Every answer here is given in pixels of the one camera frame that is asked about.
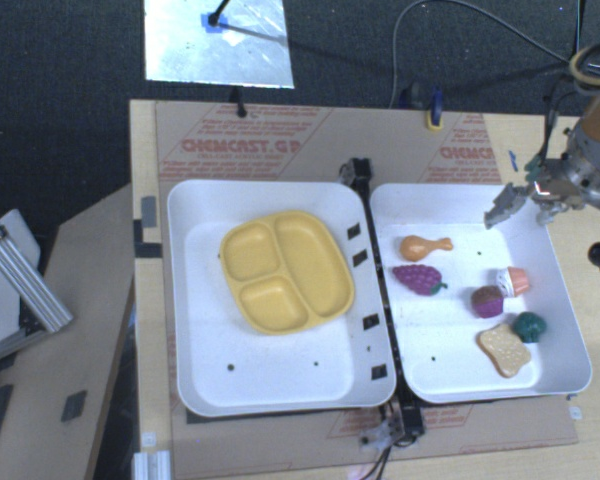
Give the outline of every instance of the green vegetable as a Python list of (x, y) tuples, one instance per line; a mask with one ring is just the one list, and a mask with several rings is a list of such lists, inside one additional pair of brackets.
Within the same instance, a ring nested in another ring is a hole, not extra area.
[(523, 343), (538, 343), (540, 335), (547, 330), (547, 322), (535, 313), (525, 311), (516, 318), (513, 330)]

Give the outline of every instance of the black fabric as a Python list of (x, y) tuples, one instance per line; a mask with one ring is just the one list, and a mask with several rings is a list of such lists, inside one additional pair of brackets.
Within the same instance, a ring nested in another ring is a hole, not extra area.
[[(245, 103), (386, 107), (393, 26), (415, 0), (283, 1), (296, 88), (245, 89)], [(577, 0), (467, 1), (570, 54)], [(132, 98), (227, 101), (229, 87), (144, 80), (143, 5), (0, 0), (0, 214), (19, 208), (45, 233), (128, 183)], [(600, 0), (587, 0), (582, 45), (596, 42)], [(416, 76), (440, 85), (448, 110), (542, 114), (558, 67), (445, 3), (407, 15), (398, 49), (400, 88)], [(564, 103), (566, 114), (582, 110), (578, 98)]]

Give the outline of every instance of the silver square panel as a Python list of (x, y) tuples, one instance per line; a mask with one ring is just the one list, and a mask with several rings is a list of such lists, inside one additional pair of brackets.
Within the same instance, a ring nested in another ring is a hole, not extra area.
[(146, 78), (293, 89), (282, 0), (145, 0)]

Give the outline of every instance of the yellow divided plate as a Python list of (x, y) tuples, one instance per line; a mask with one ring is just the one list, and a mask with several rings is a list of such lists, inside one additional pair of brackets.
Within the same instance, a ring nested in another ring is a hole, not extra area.
[(240, 311), (266, 334), (309, 329), (353, 303), (353, 280), (338, 245), (306, 212), (275, 213), (232, 229), (220, 260)]

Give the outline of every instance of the toy bread slice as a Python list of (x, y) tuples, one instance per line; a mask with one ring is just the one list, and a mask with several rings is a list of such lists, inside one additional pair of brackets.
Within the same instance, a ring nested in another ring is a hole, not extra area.
[(481, 332), (478, 343), (504, 377), (513, 377), (531, 361), (531, 353), (507, 324)]

